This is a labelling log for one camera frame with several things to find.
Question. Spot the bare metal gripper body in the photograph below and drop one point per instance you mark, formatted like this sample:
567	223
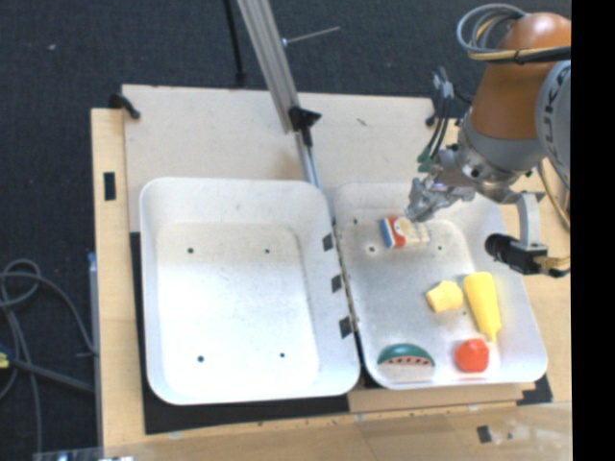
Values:
473	177

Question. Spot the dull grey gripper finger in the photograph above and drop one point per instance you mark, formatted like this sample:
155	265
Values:
435	204
417	197

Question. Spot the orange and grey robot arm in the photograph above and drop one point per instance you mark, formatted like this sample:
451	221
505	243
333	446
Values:
514	94

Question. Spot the red blue white small carton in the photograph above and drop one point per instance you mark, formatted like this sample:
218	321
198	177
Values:
401	233

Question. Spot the yellow cheese wedge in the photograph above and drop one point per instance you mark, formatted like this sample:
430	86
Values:
444	297

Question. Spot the white plastic tray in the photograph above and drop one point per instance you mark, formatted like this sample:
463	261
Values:
408	305
240	296

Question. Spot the yellow squeeze bottle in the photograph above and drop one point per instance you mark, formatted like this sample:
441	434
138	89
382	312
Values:
483	300

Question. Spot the red tomato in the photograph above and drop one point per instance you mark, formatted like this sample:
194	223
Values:
472	356

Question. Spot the green watermelon slice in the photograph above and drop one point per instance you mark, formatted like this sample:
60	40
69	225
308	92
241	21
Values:
406	359

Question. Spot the pale flat board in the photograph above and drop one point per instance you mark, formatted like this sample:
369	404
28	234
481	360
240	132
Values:
206	137

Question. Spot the black cylinder on white bracket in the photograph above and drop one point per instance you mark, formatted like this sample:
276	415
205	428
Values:
514	250

